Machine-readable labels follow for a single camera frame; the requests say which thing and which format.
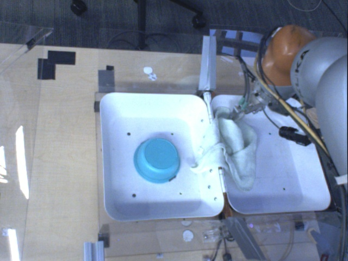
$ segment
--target table top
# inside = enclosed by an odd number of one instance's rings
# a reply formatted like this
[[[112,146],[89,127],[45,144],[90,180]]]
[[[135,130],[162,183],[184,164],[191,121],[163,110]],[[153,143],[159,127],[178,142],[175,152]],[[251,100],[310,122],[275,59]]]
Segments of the table top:
[[[6,54],[15,48],[15,45],[1,45],[0,51]],[[55,80],[37,80],[38,59],[47,59],[48,51],[75,52],[76,62],[74,65],[56,64]],[[17,84],[16,86],[24,91],[10,92],[11,95],[16,95],[11,100],[23,107],[11,108],[12,111],[6,112],[6,125],[13,124],[11,131],[14,131],[21,120],[32,121],[23,124],[25,135],[28,132],[27,128],[32,129],[28,135],[30,142],[27,141],[31,144],[27,155],[32,156],[32,167],[28,169],[29,199],[18,191],[18,182],[14,180],[16,171],[12,166],[15,166],[15,159],[7,160],[8,174],[5,179],[9,182],[0,183],[0,226],[16,228],[20,256],[23,260],[82,260],[83,243],[97,240],[100,230],[98,212],[103,202],[98,200],[98,147],[94,104],[95,94],[98,92],[98,71],[106,70],[107,66],[114,67],[115,87],[118,91],[163,90],[178,94],[194,94],[198,86],[201,56],[35,47],[5,72],[6,78],[10,78],[13,84]],[[146,66],[150,66],[156,73],[156,81],[150,80],[144,74],[143,68]],[[218,56],[216,67],[216,92],[242,94],[244,79],[240,75],[238,61],[232,57]],[[24,78],[29,78],[28,82],[23,81]],[[11,100],[9,96],[7,98],[6,109],[10,109]],[[15,149],[13,139],[5,150],[7,148]],[[158,232],[158,237],[162,237],[163,233]],[[8,260],[9,246],[7,240],[2,238],[0,260]],[[288,239],[289,232],[278,244],[269,243],[265,246],[266,252],[269,255],[278,252],[279,245],[285,249]],[[139,246],[133,244],[132,235],[128,234],[124,235],[122,244]],[[243,260],[238,246],[235,243],[229,246],[233,248],[233,257],[237,258],[234,260]],[[166,252],[164,255],[165,260],[201,260],[202,256],[211,255],[214,248],[215,244],[212,243],[205,249]],[[307,236],[301,243],[296,244],[295,248],[292,258],[303,257],[303,252],[306,252],[309,256],[307,260],[318,260],[316,247]],[[107,260],[155,260],[161,257],[149,253],[108,257]]]

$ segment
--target yellow cable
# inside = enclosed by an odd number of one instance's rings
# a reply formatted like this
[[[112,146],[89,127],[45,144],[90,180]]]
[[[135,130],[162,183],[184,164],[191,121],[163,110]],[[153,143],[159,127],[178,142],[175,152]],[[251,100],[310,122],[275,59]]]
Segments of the yellow cable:
[[[258,56],[255,58],[254,62],[254,70],[256,73],[257,79],[260,81],[262,86],[276,99],[281,103],[282,106],[287,110],[287,112],[290,114],[290,116],[297,121],[306,131],[307,133],[318,143],[318,145],[323,149],[323,151],[329,156],[329,153],[326,149],[326,146],[321,141],[321,139],[317,136],[317,134],[293,111],[293,109],[286,103],[285,100],[283,100],[277,93],[275,93],[264,80],[262,79],[261,75],[259,74],[257,70],[257,59]]]

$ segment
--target white tray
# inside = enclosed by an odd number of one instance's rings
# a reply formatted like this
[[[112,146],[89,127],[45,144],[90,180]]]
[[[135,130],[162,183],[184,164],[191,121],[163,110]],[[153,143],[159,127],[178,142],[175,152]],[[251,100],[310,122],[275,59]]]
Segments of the white tray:
[[[218,215],[223,195],[217,168],[190,171],[209,125],[205,103],[193,95],[110,93],[100,104],[104,203],[111,218],[137,221]],[[136,148],[149,138],[165,138],[178,149],[177,177],[150,183],[135,170]]]
[[[238,103],[240,96],[220,95],[213,110]],[[299,128],[290,118],[267,109],[279,126]],[[228,199],[243,214],[306,212],[324,210],[331,197],[313,144],[304,147],[281,138],[278,129],[261,112],[243,118],[257,133],[256,179],[251,191],[240,191],[226,173]]]

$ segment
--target orange cap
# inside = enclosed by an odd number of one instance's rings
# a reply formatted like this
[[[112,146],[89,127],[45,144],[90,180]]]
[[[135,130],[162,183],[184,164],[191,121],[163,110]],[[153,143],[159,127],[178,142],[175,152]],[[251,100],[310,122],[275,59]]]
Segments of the orange cap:
[[[276,86],[291,85],[290,69],[296,54],[315,38],[306,28],[297,25],[282,27],[271,39],[262,59],[262,68],[266,76]]]

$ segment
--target blue object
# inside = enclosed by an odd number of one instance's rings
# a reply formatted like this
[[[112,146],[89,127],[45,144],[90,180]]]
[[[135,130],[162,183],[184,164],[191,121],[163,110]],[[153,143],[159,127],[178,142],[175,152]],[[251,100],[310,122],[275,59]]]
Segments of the blue object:
[[[175,178],[180,159],[175,146],[162,138],[148,139],[134,153],[134,165],[145,180],[165,183]]]

